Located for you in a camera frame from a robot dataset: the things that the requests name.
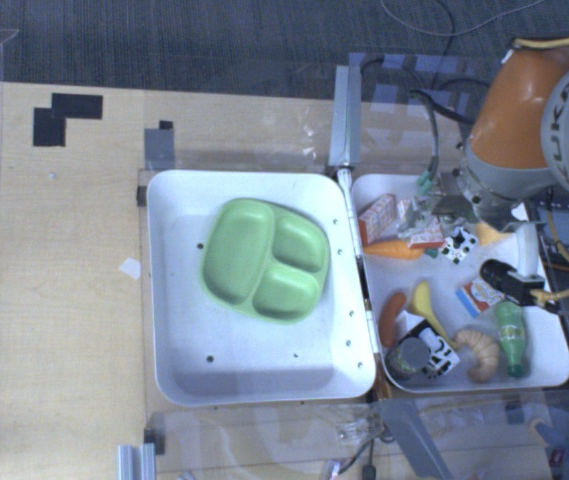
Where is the tan croissant bread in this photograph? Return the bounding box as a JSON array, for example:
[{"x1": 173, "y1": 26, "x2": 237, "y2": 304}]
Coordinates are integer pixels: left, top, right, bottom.
[{"x1": 453, "y1": 328, "x2": 501, "y2": 383}]

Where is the black and white carton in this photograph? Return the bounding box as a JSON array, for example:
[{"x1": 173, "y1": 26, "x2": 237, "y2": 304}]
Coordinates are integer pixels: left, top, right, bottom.
[{"x1": 416, "y1": 326, "x2": 461, "y2": 380}]

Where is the red sausage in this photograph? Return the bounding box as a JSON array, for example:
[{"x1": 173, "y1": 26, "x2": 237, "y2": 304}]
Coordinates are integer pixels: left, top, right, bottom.
[{"x1": 378, "y1": 291, "x2": 408, "y2": 348}]

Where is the small grey can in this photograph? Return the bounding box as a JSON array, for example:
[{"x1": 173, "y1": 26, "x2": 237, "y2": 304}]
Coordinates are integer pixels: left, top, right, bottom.
[{"x1": 386, "y1": 336, "x2": 431, "y2": 382}]

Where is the black cylinder on white bracket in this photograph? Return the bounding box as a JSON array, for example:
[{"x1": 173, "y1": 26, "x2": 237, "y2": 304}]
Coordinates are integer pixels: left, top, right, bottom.
[{"x1": 480, "y1": 221, "x2": 548, "y2": 305}]

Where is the green bottle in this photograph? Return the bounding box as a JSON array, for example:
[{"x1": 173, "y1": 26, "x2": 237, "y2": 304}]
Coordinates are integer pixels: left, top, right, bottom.
[{"x1": 493, "y1": 300, "x2": 532, "y2": 378}]

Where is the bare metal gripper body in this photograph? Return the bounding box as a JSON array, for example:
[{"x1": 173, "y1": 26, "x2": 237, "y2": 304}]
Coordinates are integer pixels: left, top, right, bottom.
[{"x1": 429, "y1": 170, "x2": 483, "y2": 222}]

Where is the green divided plate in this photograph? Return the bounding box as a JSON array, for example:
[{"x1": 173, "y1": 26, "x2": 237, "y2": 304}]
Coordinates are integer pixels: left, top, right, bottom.
[{"x1": 199, "y1": 197, "x2": 333, "y2": 325}]

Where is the yellow banana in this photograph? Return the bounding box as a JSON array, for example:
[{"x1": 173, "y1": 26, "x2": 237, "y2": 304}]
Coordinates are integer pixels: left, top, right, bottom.
[{"x1": 410, "y1": 281, "x2": 458, "y2": 350}]

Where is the orange carrot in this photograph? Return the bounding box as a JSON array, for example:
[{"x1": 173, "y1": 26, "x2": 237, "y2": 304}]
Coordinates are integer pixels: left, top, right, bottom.
[{"x1": 362, "y1": 239, "x2": 439, "y2": 261}]

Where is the white plastic tray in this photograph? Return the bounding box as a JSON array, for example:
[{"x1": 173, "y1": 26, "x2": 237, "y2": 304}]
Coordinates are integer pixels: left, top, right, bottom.
[
  {"x1": 146, "y1": 169, "x2": 378, "y2": 408},
  {"x1": 351, "y1": 173, "x2": 569, "y2": 394}
]

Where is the yellow wedge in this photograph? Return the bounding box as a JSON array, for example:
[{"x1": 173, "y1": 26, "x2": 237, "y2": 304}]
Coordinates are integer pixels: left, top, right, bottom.
[{"x1": 473, "y1": 221, "x2": 513, "y2": 247}]

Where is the black and white cube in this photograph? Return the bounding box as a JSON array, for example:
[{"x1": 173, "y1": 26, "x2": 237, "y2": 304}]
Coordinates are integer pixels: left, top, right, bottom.
[{"x1": 438, "y1": 226, "x2": 479, "y2": 264}]

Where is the red and white carton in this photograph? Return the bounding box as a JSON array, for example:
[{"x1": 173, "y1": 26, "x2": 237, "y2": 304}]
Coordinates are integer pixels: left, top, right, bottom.
[
  {"x1": 396, "y1": 198, "x2": 445, "y2": 250},
  {"x1": 357, "y1": 193, "x2": 398, "y2": 245}
]

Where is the white red and blue packet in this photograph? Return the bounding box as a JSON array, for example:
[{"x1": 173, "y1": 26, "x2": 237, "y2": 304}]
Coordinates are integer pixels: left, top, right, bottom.
[{"x1": 456, "y1": 276, "x2": 508, "y2": 319}]

